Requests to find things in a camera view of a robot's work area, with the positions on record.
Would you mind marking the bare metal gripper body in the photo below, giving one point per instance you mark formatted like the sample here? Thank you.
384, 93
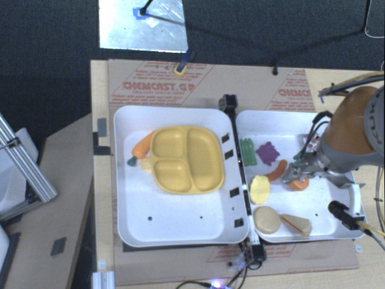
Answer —
311, 166

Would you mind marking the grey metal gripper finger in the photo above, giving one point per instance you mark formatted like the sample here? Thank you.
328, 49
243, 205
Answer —
302, 177
289, 173

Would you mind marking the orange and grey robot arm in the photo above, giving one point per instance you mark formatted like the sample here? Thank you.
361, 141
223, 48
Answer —
349, 125

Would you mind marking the orange round toy food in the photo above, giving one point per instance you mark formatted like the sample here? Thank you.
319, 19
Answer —
299, 186

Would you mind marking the orange sausage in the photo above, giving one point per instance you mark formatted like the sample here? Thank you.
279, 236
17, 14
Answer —
278, 171

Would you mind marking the red and white packet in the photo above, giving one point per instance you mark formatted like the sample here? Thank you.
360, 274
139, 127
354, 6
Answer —
311, 141

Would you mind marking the white plastic tray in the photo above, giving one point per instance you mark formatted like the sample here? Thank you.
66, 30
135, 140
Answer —
319, 200
177, 218

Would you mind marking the purple grapes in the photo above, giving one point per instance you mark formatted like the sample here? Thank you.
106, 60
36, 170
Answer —
267, 153

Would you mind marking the yellow oval toy slice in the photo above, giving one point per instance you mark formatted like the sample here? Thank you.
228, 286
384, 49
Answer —
260, 190

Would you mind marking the thin black and white rod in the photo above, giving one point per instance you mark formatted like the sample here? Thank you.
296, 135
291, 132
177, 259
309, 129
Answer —
244, 179

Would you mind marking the green beans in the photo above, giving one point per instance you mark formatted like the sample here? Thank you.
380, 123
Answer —
248, 152

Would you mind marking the tan bread roll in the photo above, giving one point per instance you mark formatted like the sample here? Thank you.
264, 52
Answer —
266, 219

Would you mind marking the yellow divided plate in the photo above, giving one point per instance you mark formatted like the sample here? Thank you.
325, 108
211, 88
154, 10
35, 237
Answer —
192, 158

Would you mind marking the pale yellow toy food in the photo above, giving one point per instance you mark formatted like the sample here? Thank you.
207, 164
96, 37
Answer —
145, 165

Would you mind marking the orange carrot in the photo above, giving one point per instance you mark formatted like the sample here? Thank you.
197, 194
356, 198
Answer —
142, 146

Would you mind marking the brown cardboard board red print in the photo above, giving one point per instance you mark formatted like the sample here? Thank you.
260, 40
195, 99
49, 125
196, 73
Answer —
168, 83

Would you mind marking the black cylinder on white bracket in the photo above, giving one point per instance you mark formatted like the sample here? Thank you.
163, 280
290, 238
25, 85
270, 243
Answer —
343, 212

